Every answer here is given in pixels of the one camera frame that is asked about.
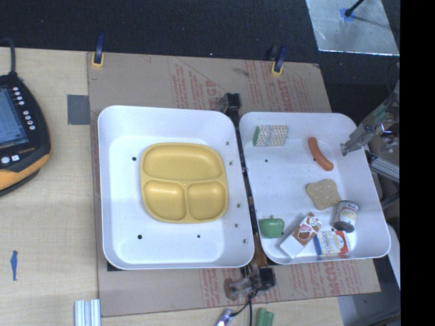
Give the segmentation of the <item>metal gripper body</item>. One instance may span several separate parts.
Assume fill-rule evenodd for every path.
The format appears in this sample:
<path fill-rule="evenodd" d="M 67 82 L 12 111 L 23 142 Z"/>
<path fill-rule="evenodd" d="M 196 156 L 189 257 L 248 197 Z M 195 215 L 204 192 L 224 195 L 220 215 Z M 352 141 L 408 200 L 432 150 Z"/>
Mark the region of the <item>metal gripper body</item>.
<path fill-rule="evenodd" d="M 397 93 L 390 94 L 360 124 L 369 136 L 386 137 L 397 134 L 400 121 L 400 103 Z"/>

